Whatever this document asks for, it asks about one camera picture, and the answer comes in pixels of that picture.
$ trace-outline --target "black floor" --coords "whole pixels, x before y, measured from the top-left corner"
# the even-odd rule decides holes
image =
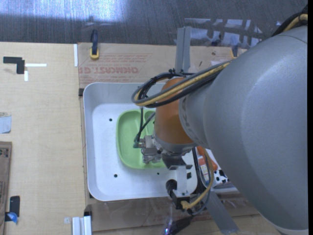
[[[0,0],[0,41],[175,45],[192,26],[192,45],[254,45],[308,0]]]

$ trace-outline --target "green tray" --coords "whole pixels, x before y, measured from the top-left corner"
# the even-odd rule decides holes
[[[143,122],[153,113],[152,110],[144,110]],[[141,133],[141,138],[145,135],[152,135],[154,121],[151,120]],[[130,168],[149,169],[163,168],[164,162],[145,164],[142,161],[141,148],[133,148],[135,135],[139,131],[140,126],[140,110],[129,110],[123,112],[117,120],[116,127],[116,144],[117,151],[121,161]]]

